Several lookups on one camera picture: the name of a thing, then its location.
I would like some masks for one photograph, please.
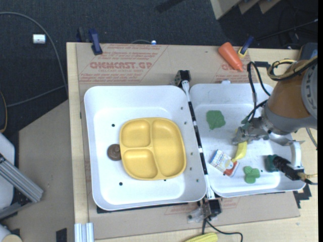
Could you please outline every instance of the white tray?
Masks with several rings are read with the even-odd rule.
[[[104,210],[199,201],[206,193],[195,131],[185,93],[175,86],[96,86],[84,96],[91,162],[92,193]],[[119,143],[121,126],[141,117],[174,121],[182,134],[187,164],[178,177],[164,180],[131,178],[121,161],[106,151]]]
[[[268,99],[260,84],[255,84],[258,103]],[[299,190],[304,187],[302,181],[291,181],[282,172],[267,172],[264,158],[267,155],[277,154],[291,159],[291,148],[281,146],[273,141],[253,141],[247,146],[247,154],[238,160],[240,165],[232,177],[223,175],[209,164],[216,149],[234,157],[237,146],[232,145],[235,130],[241,126],[244,119],[253,109],[252,92],[249,84],[197,84],[190,90],[192,105],[198,125],[207,171],[212,190],[222,197],[274,193]],[[220,110],[226,124],[221,128],[210,130],[206,121],[209,110]],[[260,116],[261,109],[255,117]],[[244,181],[244,166],[258,168],[260,178],[256,183],[248,184]]]

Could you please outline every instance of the black clip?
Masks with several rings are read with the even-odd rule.
[[[88,43],[90,42],[90,40],[85,35],[85,31],[83,27],[80,27],[77,29],[76,40],[77,42],[88,42]]]
[[[93,53],[95,55],[102,54],[102,49],[99,43],[99,35],[94,28],[89,29],[89,40],[93,43],[92,45]]]

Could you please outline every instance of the green toy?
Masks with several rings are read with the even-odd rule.
[[[250,166],[246,166],[243,168],[243,172],[246,174],[244,180],[248,184],[253,184],[256,182],[256,178],[260,177],[260,171],[258,168],[252,168]]]
[[[224,116],[219,110],[209,110],[206,113],[206,121],[210,130],[213,130],[214,128],[220,128],[226,124]]]
[[[268,172],[277,172],[279,171],[274,165],[274,159],[277,157],[276,154],[268,155],[265,159],[265,167]]]

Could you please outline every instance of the yellow plate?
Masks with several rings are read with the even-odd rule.
[[[180,129],[166,118],[138,118],[124,123],[120,151],[126,172],[136,179],[168,179],[180,175],[186,167]]]

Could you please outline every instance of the yellow object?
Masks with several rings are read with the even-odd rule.
[[[137,118],[123,124],[120,151],[125,171],[136,179],[173,178],[186,167],[180,129],[166,118]]]
[[[2,242],[22,242],[22,240],[17,235],[10,234],[8,236],[5,236],[5,238],[2,240]]]
[[[216,233],[207,233],[204,235],[195,236],[185,242],[217,242],[218,235]]]
[[[300,72],[299,74],[301,74],[303,72],[303,69],[308,68],[311,64],[313,64],[313,62],[317,60],[317,55],[313,56],[311,59],[309,60],[300,60],[300,61],[295,61],[295,60],[291,60],[291,59],[283,59],[280,61],[276,61],[274,62],[267,70],[267,75],[274,81],[280,81],[282,79],[286,79],[289,78],[291,76],[294,76],[296,73]],[[285,71],[282,75],[275,75],[274,74],[274,69],[277,68],[279,65],[281,64],[290,64],[292,65],[293,63],[295,63],[292,66],[290,66],[287,71]]]
[[[244,52],[244,54],[242,54],[242,53],[241,53],[241,50],[242,50],[242,47],[240,47],[240,48],[239,48],[239,50],[238,50],[238,52],[237,52],[238,57],[239,57],[239,58],[244,58],[244,57],[247,55],[247,51],[248,51],[248,50],[246,50],[246,51]]]
[[[246,156],[246,153],[247,153],[247,141],[238,143],[238,149],[237,149],[236,155],[231,161],[234,163],[238,159],[242,159],[244,156]]]
[[[312,177],[317,177],[318,174],[305,174],[303,172],[298,172],[297,175],[301,178],[301,180],[305,180],[305,179],[310,179]]]

